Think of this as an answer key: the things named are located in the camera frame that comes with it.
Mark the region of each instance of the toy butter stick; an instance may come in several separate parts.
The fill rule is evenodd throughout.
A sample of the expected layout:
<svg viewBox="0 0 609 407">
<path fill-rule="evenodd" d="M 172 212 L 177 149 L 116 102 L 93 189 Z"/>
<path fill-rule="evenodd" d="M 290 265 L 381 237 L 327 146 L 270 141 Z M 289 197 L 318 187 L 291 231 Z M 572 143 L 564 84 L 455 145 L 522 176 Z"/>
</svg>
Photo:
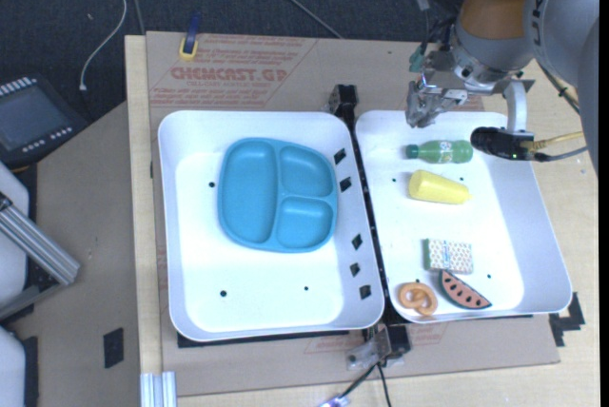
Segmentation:
<svg viewBox="0 0 609 407">
<path fill-rule="evenodd" d="M 474 271 L 471 243 L 426 239 L 422 245 L 425 270 L 448 270 L 458 274 Z"/>
</svg>

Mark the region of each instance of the robotic arm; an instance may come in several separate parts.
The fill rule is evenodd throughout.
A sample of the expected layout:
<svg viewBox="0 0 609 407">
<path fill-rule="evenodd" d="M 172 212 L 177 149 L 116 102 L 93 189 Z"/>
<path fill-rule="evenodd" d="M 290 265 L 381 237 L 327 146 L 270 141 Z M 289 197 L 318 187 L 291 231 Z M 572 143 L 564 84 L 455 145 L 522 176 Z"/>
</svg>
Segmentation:
<svg viewBox="0 0 609 407">
<path fill-rule="evenodd" d="M 425 127 L 469 94 L 502 93 L 506 128 L 478 128 L 472 145 L 512 160 L 530 159 L 524 142 L 526 91 L 522 68 L 533 58 L 578 90 L 584 137 L 598 168 L 599 0 L 464 0 L 447 47 L 431 51 L 408 90 L 406 120 Z"/>
</svg>

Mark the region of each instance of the watermelon slice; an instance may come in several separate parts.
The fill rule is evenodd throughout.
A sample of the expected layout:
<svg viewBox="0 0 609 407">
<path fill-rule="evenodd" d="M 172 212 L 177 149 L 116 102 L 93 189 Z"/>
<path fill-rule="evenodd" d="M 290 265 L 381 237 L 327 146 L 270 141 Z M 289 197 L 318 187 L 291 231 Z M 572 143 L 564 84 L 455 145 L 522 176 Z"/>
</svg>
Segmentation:
<svg viewBox="0 0 609 407">
<path fill-rule="evenodd" d="M 467 309 L 485 309 L 493 305 L 482 294 L 450 272 L 440 273 L 440 286 L 449 299 Z"/>
</svg>

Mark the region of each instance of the blue plate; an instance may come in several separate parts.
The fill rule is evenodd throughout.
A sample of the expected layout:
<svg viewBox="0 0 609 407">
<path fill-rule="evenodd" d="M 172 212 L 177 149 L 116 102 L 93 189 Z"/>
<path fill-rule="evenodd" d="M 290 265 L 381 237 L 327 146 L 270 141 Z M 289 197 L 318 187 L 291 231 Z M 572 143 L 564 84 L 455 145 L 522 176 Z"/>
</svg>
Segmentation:
<svg viewBox="0 0 609 407">
<path fill-rule="evenodd" d="M 295 253 L 333 235 L 338 194 L 334 169 L 320 152 L 267 138 L 231 145 L 220 172 L 218 216 L 235 242 Z"/>
</svg>

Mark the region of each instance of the toy bottle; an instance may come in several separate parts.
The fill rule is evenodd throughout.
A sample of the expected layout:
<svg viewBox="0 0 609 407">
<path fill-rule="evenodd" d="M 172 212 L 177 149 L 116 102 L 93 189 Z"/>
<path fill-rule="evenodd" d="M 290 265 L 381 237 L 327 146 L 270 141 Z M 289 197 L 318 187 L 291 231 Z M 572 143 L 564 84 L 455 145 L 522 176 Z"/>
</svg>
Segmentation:
<svg viewBox="0 0 609 407">
<path fill-rule="evenodd" d="M 431 140 L 406 146 L 406 158 L 422 159 L 430 164 L 464 164 L 472 160 L 473 155 L 474 149 L 466 140 Z"/>
</svg>

